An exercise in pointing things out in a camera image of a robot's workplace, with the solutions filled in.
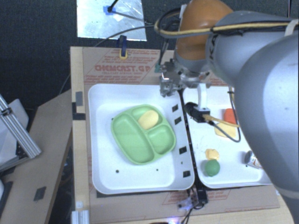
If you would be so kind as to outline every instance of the silver reflective sheet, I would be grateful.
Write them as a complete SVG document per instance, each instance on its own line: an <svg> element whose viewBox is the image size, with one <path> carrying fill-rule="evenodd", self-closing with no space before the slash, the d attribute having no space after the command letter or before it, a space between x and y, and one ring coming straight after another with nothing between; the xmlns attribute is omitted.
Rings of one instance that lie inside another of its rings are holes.
<svg viewBox="0 0 299 224"><path fill-rule="evenodd" d="M141 0L119 0L114 6L120 14L106 14L104 7L114 0L77 0L78 37L107 38L130 28L144 26ZM124 33L128 40L146 41L145 29Z"/></svg>

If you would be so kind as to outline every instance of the cardboard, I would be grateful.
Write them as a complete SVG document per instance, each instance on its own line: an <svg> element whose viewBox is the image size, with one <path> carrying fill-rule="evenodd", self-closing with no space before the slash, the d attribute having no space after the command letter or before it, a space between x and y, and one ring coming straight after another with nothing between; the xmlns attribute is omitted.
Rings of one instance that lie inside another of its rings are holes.
<svg viewBox="0 0 299 224"><path fill-rule="evenodd" d="M167 51L164 61L173 56L173 51ZM114 84L158 84L160 74L154 73L155 63L159 57L159 50L128 49L128 59L119 58L119 49L111 48L72 48L71 65L72 84L76 86L73 93L73 102L78 92L83 93L86 124L86 154L88 162L89 180L89 205L92 224L111 223L120 221L133 221L155 219L163 217L181 217L186 212L179 211L177 202L187 198L186 191L161 192L147 194L131 194L120 196L104 196L95 190L92 182L91 166L91 142L88 111L88 91L97 83ZM214 85L225 85L213 74L207 77ZM82 172L77 178L86 177ZM84 196L79 190L75 190L76 202L80 202ZM246 187L238 189L223 189L208 191L209 203L202 209L194 211L193 215L213 214L223 212L236 212L245 210L263 210L278 208L279 202L272 185Z"/></svg>
<svg viewBox="0 0 299 224"><path fill-rule="evenodd" d="M37 110L30 136L42 150L1 179L13 182L0 224L48 223L61 180L71 132L71 92Z"/></svg>

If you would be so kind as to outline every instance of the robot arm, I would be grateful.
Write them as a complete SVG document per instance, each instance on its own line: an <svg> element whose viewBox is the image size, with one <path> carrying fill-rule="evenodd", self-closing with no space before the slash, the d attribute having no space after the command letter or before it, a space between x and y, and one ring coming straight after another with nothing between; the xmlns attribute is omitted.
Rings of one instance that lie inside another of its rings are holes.
<svg viewBox="0 0 299 224"><path fill-rule="evenodd" d="M291 19L192 0L180 31L270 21ZM160 92L197 88L208 70L233 86L244 136L299 223L298 30L285 35L277 25L179 38L174 59L161 66Z"/></svg>

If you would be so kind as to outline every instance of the black floor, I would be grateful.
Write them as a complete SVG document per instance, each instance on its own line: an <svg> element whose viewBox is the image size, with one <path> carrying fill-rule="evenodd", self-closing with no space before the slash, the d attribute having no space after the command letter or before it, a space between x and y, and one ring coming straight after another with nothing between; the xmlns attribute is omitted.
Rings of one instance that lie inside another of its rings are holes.
<svg viewBox="0 0 299 224"><path fill-rule="evenodd" d="M164 12L190 0L142 0L144 17L155 22ZM222 0L233 10L286 16L288 0ZM298 18L299 0L292 0L291 17ZM0 94L7 102L19 98L30 111L58 95L70 73L70 46L93 46L99 39L77 38L76 0L0 0ZM129 48L159 49L160 38L147 29L147 42ZM115 41L102 46L115 47ZM64 91L70 88L68 81ZM62 182L54 207L59 223L69 214L70 176Z"/></svg>

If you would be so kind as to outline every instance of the green plate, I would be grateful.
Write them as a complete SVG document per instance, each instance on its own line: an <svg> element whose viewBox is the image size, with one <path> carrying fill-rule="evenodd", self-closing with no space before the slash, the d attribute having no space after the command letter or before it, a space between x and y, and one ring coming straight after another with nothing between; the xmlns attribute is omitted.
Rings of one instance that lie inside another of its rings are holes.
<svg viewBox="0 0 299 224"><path fill-rule="evenodd" d="M157 124L143 129L138 119L149 110L158 113ZM139 105L118 114L111 123L114 139L127 158L135 164L151 163L170 152L176 136L161 112L151 105Z"/></svg>

